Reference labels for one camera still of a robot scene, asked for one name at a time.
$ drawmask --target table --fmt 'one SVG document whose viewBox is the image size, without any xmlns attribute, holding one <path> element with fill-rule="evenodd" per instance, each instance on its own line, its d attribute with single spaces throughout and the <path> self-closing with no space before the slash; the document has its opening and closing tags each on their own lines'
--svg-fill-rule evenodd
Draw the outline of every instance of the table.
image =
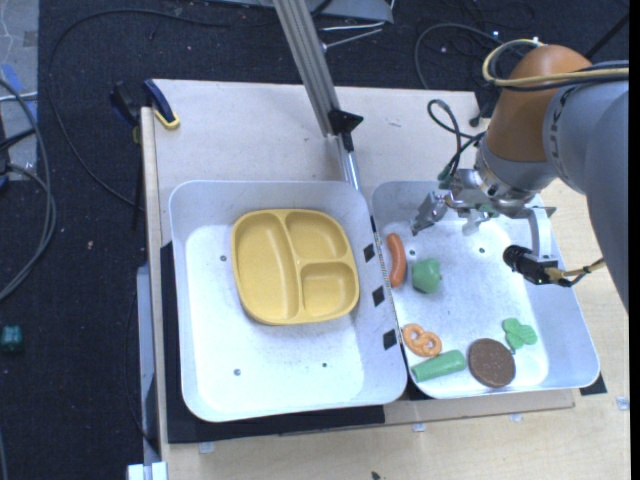
<svg viewBox="0 0 640 480">
<path fill-rule="evenodd" d="M 175 479 L 630 478 L 629 320 L 606 269 L 575 287 L 607 392 L 519 393 L 459 400 L 400 399 L 386 423 L 366 428 L 248 437 L 213 453 L 167 439 L 160 247 L 170 241 L 168 198 L 181 182 L 340 179 L 335 148 L 321 136 L 304 87 L 156 80 L 181 119 L 162 128 L 142 109 L 147 246 L 159 457 Z M 344 110 L 364 116 L 353 133 L 362 192 L 384 181 L 435 179 L 455 149 L 427 116 L 446 101 L 463 131 L 472 93 L 336 88 Z M 472 154 L 461 167 L 473 163 Z M 600 256 L 583 196 L 556 181 L 542 193 L 567 265 Z"/>
</svg>

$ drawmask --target yellow plate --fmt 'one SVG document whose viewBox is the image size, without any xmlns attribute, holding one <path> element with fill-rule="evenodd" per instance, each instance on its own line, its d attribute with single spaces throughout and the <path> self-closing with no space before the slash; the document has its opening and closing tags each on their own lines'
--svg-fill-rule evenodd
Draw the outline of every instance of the yellow plate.
<svg viewBox="0 0 640 480">
<path fill-rule="evenodd" d="M 322 322 L 349 313 L 358 302 L 351 245 L 326 213 L 247 213 L 233 226 L 231 250 L 242 306 L 262 323 Z"/>
</svg>

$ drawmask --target brown round disc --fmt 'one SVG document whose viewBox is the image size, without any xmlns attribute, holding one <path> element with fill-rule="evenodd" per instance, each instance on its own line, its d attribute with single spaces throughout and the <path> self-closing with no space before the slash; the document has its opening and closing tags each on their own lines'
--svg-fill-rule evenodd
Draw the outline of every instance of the brown round disc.
<svg viewBox="0 0 640 480">
<path fill-rule="evenodd" d="M 485 386 L 501 388 L 516 375 L 516 363 L 511 351 L 490 338 L 474 341 L 467 353 L 469 371 Z"/>
</svg>

